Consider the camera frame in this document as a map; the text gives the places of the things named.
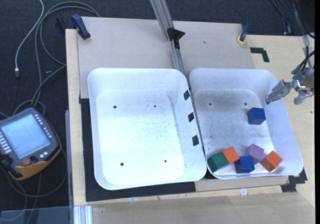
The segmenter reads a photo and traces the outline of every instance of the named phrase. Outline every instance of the blue cube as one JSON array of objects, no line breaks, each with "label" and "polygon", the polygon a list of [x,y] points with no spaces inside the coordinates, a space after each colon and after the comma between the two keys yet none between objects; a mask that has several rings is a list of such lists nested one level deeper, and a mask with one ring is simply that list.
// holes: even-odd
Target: blue cube
[{"label": "blue cube", "polygon": [[247,113],[249,124],[262,124],[266,119],[264,111],[263,108],[252,107]]},{"label": "blue cube", "polygon": [[236,173],[249,173],[255,169],[252,156],[240,156],[240,159],[235,162]]}]

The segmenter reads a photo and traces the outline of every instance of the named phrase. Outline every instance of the orange cube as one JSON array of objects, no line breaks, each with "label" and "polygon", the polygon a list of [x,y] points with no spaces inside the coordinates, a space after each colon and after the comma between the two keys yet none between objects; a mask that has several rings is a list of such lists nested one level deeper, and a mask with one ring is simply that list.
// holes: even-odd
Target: orange cube
[{"label": "orange cube", "polygon": [[226,157],[228,163],[233,163],[240,159],[233,146],[223,150],[222,153]]},{"label": "orange cube", "polygon": [[281,162],[282,158],[278,156],[276,152],[272,151],[260,163],[264,168],[267,169],[267,171],[270,172],[277,168]]}]

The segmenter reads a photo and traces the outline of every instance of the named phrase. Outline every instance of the black mat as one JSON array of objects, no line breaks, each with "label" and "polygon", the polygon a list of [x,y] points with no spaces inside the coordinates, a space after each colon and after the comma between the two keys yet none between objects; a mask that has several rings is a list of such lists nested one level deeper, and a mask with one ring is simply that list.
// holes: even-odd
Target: black mat
[{"label": "black mat", "polygon": [[82,115],[82,137],[83,137],[83,157],[85,170],[85,195],[87,201],[108,200],[116,198],[151,196],[164,194],[178,194],[195,192],[194,182],[164,184],[155,186],[144,186],[121,190],[106,190],[98,185],[94,173],[94,158],[91,132],[91,117],[89,99],[81,99],[81,115]]}]

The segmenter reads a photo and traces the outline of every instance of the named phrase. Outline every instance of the white cable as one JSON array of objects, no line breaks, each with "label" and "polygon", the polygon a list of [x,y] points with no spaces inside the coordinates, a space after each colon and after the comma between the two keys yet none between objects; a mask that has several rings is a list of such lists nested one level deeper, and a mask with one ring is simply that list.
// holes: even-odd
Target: white cable
[{"label": "white cable", "polygon": [[35,25],[32,27],[32,29],[30,30],[30,32],[28,32],[28,34],[26,35],[26,37],[23,39],[23,41],[20,43],[19,47],[18,47],[18,50],[16,51],[16,54],[15,54],[15,76],[18,77],[19,76],[19,68],[18,68],[18,55],[19,55],[19,51],[20,51],[20,48],[21,46],[24,44],[25,40],[29,37],[29,35],[32,33],[32,31],[35,29],[35,27],[37,26],[37,24],[39,23],[40,19],[42,18],[42,16],[44,15],[44,3],[42,2],[42,0],[39,0],[41,5],[42,5],[42,13],[39,17],[39,19],[37,20],[37,22],[35,23]]}]

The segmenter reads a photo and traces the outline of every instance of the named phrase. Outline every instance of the black mount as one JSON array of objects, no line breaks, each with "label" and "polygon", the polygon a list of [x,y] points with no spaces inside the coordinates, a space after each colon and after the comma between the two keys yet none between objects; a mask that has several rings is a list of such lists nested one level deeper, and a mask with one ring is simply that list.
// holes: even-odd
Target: black mount
[{"label": "black mount", "polygon": [[185,35],[184,32],[178,31],[175,28],[169,27],[167,30],[169,39],[175,44],[175,49],[179,50],[180,49],[180,45],[179,45],[179,39],[181,39],[181,37],[183,35]]},{"label": "black mount", "polygon": [[264,62],[268,63],[270,62],[269,57],[267,55],[267,52],[263,48],[250,48],[251,53],[259,53],[262,54],[262,58]]},{"label": "black mount", "polygon": [[296,192],[296,185],[304,184],[308,180],[304,170],[302,169],[299,176],[289,176],[289,184],[281,185],[282,192]]}]

